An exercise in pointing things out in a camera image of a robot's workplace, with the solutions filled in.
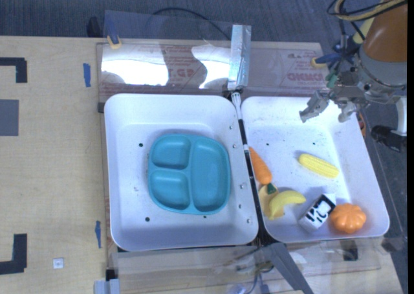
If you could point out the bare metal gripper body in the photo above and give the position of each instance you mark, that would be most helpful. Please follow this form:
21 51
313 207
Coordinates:
349 90

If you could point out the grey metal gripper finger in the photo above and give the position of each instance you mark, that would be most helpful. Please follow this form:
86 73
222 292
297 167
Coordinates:
314 105
346 110

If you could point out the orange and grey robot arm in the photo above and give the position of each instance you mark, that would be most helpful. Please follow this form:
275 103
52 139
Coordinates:
386 37

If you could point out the white plastic tray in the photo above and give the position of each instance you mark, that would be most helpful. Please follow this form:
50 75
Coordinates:
291 131
129 169

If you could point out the yellow corn cob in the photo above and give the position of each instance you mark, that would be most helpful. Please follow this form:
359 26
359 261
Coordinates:
318 165

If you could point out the orange carrot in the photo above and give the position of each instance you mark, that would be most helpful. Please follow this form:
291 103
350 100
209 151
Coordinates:
261 168

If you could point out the yellow banana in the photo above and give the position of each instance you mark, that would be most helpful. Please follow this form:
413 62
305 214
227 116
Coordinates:
283 202

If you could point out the white carton black print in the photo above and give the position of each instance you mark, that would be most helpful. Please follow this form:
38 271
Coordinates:
315 213

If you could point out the orange pumpkin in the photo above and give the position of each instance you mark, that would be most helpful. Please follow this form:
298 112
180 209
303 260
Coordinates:
347 218

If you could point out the yellow rounded toy food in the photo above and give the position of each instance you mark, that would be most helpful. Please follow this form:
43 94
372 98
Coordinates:
263 202

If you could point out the blue divided plate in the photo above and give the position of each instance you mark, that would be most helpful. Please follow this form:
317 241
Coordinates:
207 173

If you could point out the black cylinder on white bracket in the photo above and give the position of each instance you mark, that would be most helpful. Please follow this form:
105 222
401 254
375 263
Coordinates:
389 139

